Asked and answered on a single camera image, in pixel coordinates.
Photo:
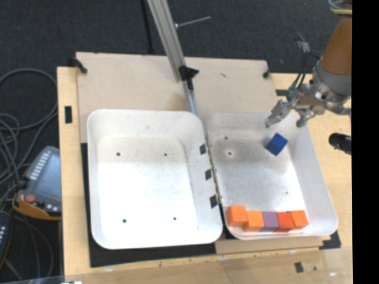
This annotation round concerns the orange cube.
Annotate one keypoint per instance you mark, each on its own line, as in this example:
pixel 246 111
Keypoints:
pixel 255 220
pixel 236 215
pixel 300 218

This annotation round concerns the white plastic tray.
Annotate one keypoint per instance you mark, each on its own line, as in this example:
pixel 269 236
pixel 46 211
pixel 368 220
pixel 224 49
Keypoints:
pixel 257 182
pixel 148 182

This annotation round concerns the red-orange cube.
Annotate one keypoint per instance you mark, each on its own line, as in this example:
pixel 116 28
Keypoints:
pixel 285 220

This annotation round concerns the pale brown flat board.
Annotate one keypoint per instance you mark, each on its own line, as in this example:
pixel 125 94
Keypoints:
pixel 133 84

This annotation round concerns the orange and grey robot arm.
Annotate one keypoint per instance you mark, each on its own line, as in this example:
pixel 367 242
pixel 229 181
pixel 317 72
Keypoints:
pixel 339 49

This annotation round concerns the blue cube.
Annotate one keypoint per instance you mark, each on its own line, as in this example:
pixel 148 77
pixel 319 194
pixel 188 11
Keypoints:
pixel 276 144

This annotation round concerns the purple cube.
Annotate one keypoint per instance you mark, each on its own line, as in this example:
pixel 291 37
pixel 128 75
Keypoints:
pixel 270 220

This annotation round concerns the black cylinder on white bracket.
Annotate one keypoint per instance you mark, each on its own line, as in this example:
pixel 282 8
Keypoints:
pixel 340 142

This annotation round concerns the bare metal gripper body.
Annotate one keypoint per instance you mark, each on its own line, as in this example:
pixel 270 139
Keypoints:
pixel 324 102

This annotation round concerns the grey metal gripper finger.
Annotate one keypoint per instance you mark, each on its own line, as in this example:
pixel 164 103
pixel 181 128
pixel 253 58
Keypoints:
pixel 278 112
pixel 305 117

